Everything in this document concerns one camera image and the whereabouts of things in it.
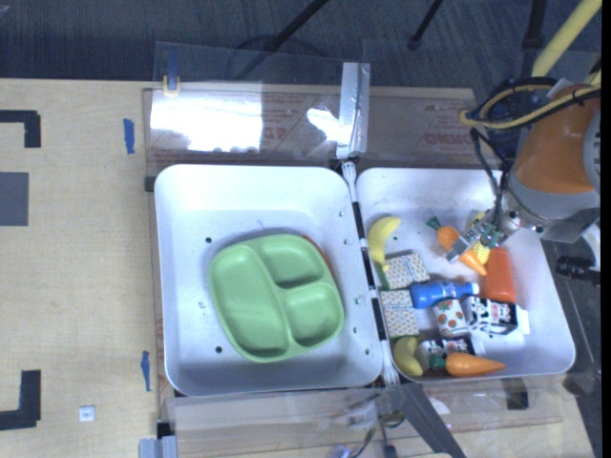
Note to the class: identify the cow print milk carton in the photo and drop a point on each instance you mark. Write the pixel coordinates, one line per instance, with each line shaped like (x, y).
(496, 315)
(448, 346)

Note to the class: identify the yellow corn cob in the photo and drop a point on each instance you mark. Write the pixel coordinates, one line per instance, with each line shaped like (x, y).
(482, 254)

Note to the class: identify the thin black and white rod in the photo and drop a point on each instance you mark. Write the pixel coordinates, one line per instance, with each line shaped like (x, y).
(364, 243)

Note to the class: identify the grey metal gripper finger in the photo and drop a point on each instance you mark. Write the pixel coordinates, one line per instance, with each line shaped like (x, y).
(458, 250)

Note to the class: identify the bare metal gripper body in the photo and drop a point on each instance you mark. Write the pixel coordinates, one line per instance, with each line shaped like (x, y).
(518, 223)

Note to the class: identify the black cylinder on white bracket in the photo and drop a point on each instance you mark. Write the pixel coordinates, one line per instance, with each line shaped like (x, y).
(573, 267)

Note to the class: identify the green divided plate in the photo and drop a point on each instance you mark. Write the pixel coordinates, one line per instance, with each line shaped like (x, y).
(248, 298)

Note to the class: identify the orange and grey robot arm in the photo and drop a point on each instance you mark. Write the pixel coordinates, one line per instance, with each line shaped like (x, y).
(554, 151)

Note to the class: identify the white plastic tray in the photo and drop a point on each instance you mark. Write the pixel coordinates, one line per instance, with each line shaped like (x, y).
(539, 313)
(191, 256)

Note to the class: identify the white can with orange print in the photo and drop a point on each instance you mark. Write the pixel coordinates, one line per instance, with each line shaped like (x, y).
(451, 318)

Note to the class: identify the orange carrot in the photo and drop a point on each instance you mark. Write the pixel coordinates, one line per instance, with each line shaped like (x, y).
(470, 364)
(447, 236)

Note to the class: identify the orange divided plate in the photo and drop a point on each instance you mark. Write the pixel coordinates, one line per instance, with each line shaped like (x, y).
(327, 258)

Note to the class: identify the blue bottle with white cap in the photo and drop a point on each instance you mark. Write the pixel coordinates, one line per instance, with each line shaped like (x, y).
(432, 295)

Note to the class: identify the yellow banana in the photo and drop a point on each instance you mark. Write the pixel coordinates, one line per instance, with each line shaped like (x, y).
(380, 236)
(406, 356)

